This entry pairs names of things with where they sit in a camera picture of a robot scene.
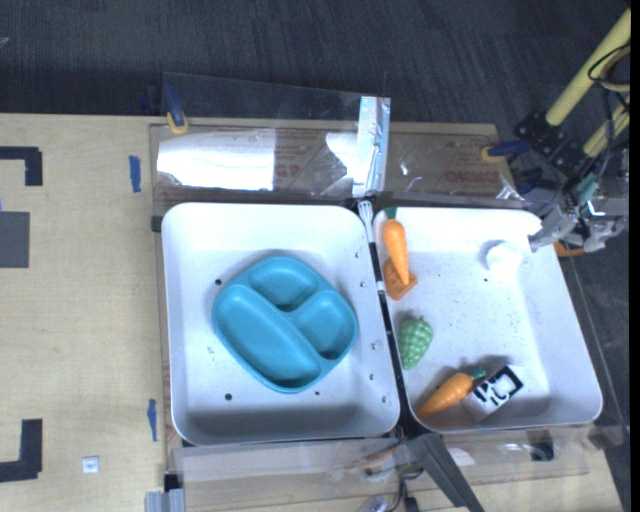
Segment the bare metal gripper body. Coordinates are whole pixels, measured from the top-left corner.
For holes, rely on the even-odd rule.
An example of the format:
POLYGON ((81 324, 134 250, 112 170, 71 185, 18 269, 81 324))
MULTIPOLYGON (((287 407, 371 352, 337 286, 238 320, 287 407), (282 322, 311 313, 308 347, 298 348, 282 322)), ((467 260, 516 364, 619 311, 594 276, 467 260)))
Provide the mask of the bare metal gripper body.
POLYGON ((577 192, 565 195, 568 216, 576 225, 593 223, 627 222, 629 215, 628 196, 610 196, 593 193, 589 196, 577 192))

